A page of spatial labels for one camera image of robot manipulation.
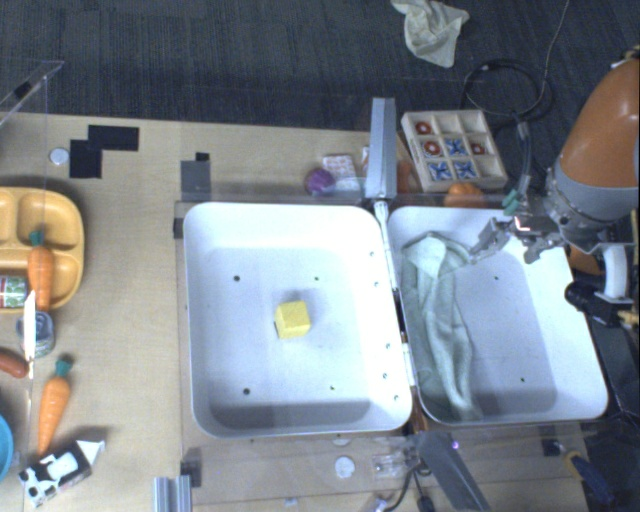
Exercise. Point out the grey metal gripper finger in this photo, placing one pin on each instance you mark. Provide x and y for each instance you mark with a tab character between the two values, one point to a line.
537	248
492	237

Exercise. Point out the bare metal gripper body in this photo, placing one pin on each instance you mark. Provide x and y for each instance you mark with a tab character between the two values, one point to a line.
542	227

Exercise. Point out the pale green towel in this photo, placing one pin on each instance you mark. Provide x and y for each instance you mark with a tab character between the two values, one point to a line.
440	325

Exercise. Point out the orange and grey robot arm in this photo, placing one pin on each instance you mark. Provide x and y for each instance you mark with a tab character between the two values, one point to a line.
600	145

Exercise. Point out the orange toy fruit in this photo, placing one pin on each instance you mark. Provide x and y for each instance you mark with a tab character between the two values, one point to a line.
465	195

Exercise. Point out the white plastic tray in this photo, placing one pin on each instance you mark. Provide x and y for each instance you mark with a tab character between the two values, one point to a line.
520	325
250	250

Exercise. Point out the wooden noughts and crosses box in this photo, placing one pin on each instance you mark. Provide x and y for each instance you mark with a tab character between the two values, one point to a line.
452	150

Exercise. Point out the white and red packet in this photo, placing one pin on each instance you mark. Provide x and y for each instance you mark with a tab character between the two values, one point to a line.
340	166

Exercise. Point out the purple grapes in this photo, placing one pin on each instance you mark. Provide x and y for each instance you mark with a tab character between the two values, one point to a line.
319	181

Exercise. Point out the crumpled white cloth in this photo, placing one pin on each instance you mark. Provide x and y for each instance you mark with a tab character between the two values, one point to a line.
432	32

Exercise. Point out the yellow cube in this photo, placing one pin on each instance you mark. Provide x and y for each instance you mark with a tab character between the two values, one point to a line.
292	320

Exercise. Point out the small white disc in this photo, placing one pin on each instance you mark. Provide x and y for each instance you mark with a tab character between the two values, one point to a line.
345	467

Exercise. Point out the orange divided plate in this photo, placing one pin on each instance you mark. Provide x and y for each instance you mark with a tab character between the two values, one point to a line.
65	225

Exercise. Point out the small silver disc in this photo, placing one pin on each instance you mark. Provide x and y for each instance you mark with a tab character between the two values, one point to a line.
59	156

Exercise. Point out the orange carrot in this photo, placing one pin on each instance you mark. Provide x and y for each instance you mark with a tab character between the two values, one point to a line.
52	405
41	272

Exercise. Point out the small grey can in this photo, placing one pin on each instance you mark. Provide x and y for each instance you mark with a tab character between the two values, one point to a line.
44	332

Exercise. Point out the red and green can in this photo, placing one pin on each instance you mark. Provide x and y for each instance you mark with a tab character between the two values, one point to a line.
11	291

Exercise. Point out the brown sausage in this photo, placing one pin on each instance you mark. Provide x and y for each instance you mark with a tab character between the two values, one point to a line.
12	363

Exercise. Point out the black and white milk carton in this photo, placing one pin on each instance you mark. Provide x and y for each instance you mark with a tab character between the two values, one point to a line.
55	472

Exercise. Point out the blue bowl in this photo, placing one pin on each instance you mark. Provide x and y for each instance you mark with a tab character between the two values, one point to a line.
5	447

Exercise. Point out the black cylinder on white bracket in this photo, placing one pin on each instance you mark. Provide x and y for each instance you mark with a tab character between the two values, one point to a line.
597	300

